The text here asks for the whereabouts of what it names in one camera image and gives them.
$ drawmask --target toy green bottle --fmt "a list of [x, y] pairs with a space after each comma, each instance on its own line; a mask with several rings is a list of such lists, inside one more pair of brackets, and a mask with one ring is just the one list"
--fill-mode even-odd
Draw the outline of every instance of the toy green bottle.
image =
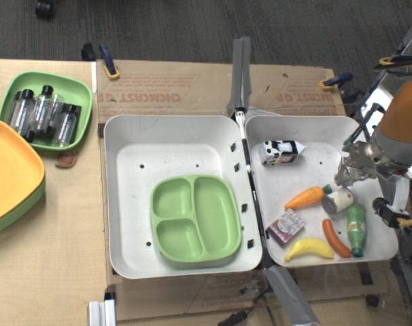
[[365, 209], [359, 204], [353, 204], [347, 209], [348, 223], [347, 233], [351, 243], [351, 254], [354, 257], [362, 257], [362, 243], [366, 237]]

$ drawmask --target dark gray carpet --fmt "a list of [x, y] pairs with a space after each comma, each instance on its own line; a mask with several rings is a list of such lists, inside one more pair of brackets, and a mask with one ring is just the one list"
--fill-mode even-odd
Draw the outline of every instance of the dark gray carpet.
[[115, 59], [232, 62], [233, 39], [252, 38], [252, 64], [353, 73], [368, 90], [372, 68], [412, 26], [412, 0], [0, 0], [0, 58], [81, 60], [86, 41]]

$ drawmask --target chair wheel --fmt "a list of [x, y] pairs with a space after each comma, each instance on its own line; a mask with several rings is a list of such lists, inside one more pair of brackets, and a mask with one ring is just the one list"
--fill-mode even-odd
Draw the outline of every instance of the chair wheel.
[[53, 4], [50, 1], [37, 1], [37, 6], [35, 7], [35, 14], [37, 14], [37, 17], [51, 19], [53, 11]]

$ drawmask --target wooden table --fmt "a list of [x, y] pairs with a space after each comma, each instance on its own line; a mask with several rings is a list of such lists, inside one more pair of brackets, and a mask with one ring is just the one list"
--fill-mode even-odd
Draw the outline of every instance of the wooden table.
[[[174, 69], [174, 64], [158, 62], [120, 62], [123, 69], [129, 68], [132, 76], [159, 70]], [[97, 134], [100, 122], [114, 112], [114, 102], [107, 96], [109, 82], [102, 78], [102, 71], [97, 63], [97, 81], [99, 97], [105, 98], [105, 105], [97, 104], [97, 94], [93, 101], [93, 112], [90, 126], [80, 146], [75, 149], [78, 154], [76, 165], [70, 169], [55, 167], [55, 153], [39, 151], [46, 168], [46, 192], [43, 198], [24, 216], [8, 228], [0, 232], [0, 326], [2, 325], [86, 325], [87, 305], [93, 300], [102, 300], [103, 293], [111, 281], [110, 264], [105, 250], [105, 191], [102, 180], [102, 149], [101, 139]], [[22, 71], [39, 70], [66, 75], [90, 86], [93, 84], [92, 63], [89, 62], [52, 62], [38, 60], [0, 60], [0, 102], [9, 83]], [[201, 71], [211, 71], [215, 74], [213, 82], [227, 88], [230, 79], [230, 65], [180, 65], [184, 71], [195, 68], [201, 81]], [[220, 77], [222, 70], [226, 73]], [[268, 66], [255, 66], [252, 77], [254, 83], [266, 84], [272, 80], [272, 87], [265, 86], [258, 95], [276, 89], [277, 82], [269, 78], [265, 71]], [[388, 262], [379, 262], [375, 270], [380, 274], [382, 289], [390, 291], [394, 302], [400, 303], [401, 295], [393, 273], [388, 269]], [[330, 274], [340, 274], [338, 270]], [[313, 271], [301, 271], [300, 280], [305, 282], [307, 296], [311, 306], [323, 325], [408, 325], [409, 321], [399, 313], [380, 313], [368, 310], [361, 289], [347, 297], [343, 293], [337, 300], [325, 299], [325, 294], [332, 293], [333, 286], [317, 285], [326, 278], [325, 273], [318, 275]], [[147, 282], [142, 282], [147, 290]], [[314, 291], [319, 286], [329, 291]], [[156, 305], [145, 295], [143, 303], [131, 306], [127, 302], [120, 303], [120, 308], [155, 308], [165, 309]], [[215, 311], [203, 314], [184, 316], [167, 316], [154, 319], [138, 319], [130, 322], [120, 322], [121, 325], [216, 325], [230, 315], [231, 311]], [[255, 308], [245, 325], [273, 325], [270, 313], [280, 325], [289, 325], [289, 321], [277, 300], [266, 299]]]

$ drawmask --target banana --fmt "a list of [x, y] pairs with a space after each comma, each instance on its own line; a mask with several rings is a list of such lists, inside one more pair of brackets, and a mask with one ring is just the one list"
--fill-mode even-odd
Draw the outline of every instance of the banana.
[[302, 238], [292, 244], [285, 260], [290, 261], [294, 256], [304, 254], [316, 254], [325, 258], [334, 257], [332, 247], [322, 239]]

